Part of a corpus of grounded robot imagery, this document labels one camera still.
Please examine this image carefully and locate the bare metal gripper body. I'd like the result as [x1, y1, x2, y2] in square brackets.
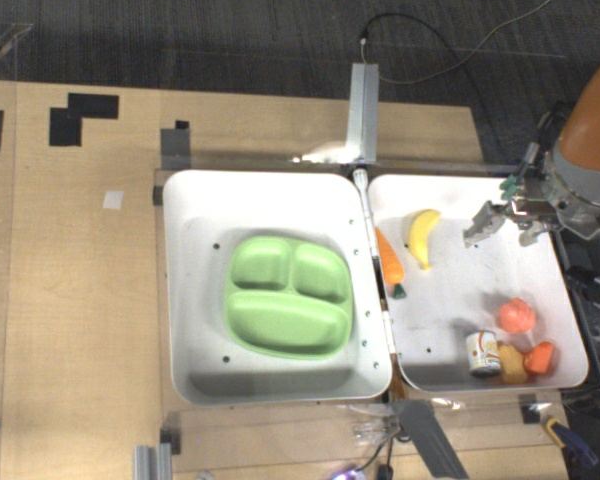
[508, 176, 600, 242]

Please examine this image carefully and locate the yellow banana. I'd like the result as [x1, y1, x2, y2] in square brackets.
[407, 208, 443, 272]

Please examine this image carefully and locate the white plastic tray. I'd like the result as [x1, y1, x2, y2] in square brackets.
[162, 168, 394, 407]
[367, 173, 591, 395]

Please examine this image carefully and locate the orange round toy fruit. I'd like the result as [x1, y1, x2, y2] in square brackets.
[497, 297, 537, 335]

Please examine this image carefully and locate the orange carrot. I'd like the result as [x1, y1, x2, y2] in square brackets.
[374, 226, 409, 300]

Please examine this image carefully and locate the orange toy block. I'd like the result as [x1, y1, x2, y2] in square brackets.
[523, 340, 556, 377]

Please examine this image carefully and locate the white can with orange print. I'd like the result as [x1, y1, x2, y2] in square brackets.
[465, 330, 503, 377]

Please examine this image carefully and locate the tan toy bread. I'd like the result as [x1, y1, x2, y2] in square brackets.
[497, 342, 530, 386]

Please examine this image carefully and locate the green divided plate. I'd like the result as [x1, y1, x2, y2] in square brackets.
[223, 235, 356, 361]

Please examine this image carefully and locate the pale wood board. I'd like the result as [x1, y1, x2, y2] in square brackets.
[157, 89, 570, 480]

